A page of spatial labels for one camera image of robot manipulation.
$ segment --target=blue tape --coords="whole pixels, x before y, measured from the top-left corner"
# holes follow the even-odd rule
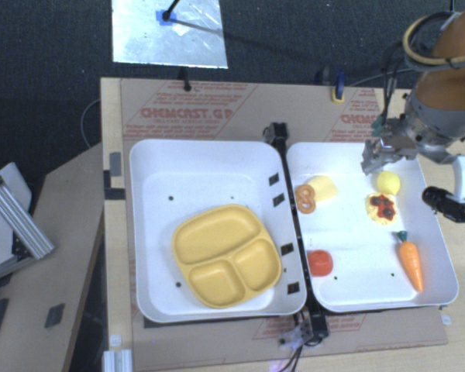
[[[157,21],[159,22],[159,24],[161,26],[172,26],[173,25],[173,21],[177,21],[177,15],[176,13],[173,11],[170,13],[170,18],[168,21],[164,21],[164,19],[162,18],[162,15],[163,13],[165,12],[166,10],[164,9],[161,9],[161,10],[158,10],[158,11],[155,11],[155,16],[157,17]]]

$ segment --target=yellow cable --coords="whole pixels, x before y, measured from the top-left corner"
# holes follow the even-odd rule
[[[416,53],[410,45],[408,44],[408,39],[410,38],[410,34],[415,30],[417,25],[421,23],[424,19],[428,18],[427,16],[424,16],[420,19],[417,19],[415,22],[413,22],[408,29],[406,29],[405,34],[403,35],[403,49],[405,50],[406,54],[412,58],[413,60],[419,62],[420,64],[424,65],[429,65],[429,66],[440,66],[440,65],[451,65],[454,66],[455,64],[463,64],[465,63],[465,55],[462,57],[453,57],[450,59],[446,58],[429,58],[429,57],[424,57],[423,55],[420,55]]]

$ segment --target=white tray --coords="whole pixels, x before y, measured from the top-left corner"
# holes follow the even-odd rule
[[[277,151],[260,142],[146,139],[129,155],[136,251],[136,296],[156,322],[296,313],[305,303],[300,254]],[[274,199],[284,197],[277,206]],[[203,305],[186,285],[171,239],[183,221],[220,205],[245,205],[281,247],[283,273],[263,294],[231,308]],[[290,289],[298,291],[288,294]]]
[[[458,294],[458,282],[437,218],[422,201],[426,187],[419,162],[388,164],[401,178],[398,219],[389,226],[372,221],[365,199],[377,191],[375,176],[360,168],[363,144],[296,143],[288,151],[293,187],[327,175],[339,189],[310,215],[298,213],[305,249],[327,250],[334,260],[329,276],[312,278],[317,300],[334,312],[444,305]],[[410,284],[398,259],[392,234],[408,231],[421,257],[424,291]]]

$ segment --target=red tomato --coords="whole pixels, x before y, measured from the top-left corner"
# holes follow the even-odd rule
[[[308,265],[310,266],[310,274],[314,277],[322,277],[330,274],[334,266],[331,254],[323,250],[316,250],[309,253]]]

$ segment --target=yellow divided plate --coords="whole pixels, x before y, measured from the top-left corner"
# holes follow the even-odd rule
[[[196,297],[212,308],[247,301],[273,287],[281,275],[269,233],[241,205],[210,209],[181,223],[172,250]]]

